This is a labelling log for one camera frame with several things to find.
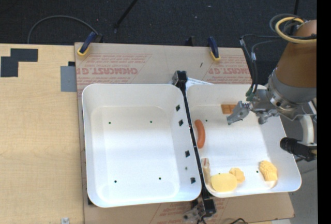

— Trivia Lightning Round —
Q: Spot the yellow corn cob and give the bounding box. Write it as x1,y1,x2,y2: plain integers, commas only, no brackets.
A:
259,160,279,182

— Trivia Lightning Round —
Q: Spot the thin black rod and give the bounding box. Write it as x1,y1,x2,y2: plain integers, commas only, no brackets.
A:
180,83,210,202

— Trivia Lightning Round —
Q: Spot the small yellow ridged toy food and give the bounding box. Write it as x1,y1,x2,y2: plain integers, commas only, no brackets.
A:
229,167,246,184

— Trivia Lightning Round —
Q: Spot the brown cardboard board red print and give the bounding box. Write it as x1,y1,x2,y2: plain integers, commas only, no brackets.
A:
74,42,296,224

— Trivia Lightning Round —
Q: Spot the cream toy food stick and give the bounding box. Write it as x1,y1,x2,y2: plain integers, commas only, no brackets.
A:
201,157,212,184

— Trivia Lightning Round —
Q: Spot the white paper label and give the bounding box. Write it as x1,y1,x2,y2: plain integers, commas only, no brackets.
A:
186,77,214,87

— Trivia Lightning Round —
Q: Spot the yellow round flat biscuit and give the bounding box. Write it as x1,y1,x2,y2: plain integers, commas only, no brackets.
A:
210,173,238,193

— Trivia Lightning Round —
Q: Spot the black block with thin wires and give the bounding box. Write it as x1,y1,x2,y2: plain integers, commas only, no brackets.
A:
202,198,217,218
172,70,189,87

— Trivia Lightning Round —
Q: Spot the black cylinder on white bracket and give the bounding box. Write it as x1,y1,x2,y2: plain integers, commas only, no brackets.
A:
279,113,317,162

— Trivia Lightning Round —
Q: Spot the orange sausage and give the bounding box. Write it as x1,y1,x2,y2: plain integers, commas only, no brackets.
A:
194,119,206,150

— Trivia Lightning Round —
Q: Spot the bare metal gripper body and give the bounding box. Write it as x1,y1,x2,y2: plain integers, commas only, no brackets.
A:
247,88,296,116

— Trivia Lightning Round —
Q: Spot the white plastic tray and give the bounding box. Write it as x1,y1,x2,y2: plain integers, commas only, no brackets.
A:
81,83,203,208
186,84,303,199

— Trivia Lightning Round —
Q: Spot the brown biscuit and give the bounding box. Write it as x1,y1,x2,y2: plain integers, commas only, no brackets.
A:
220,103,237,116

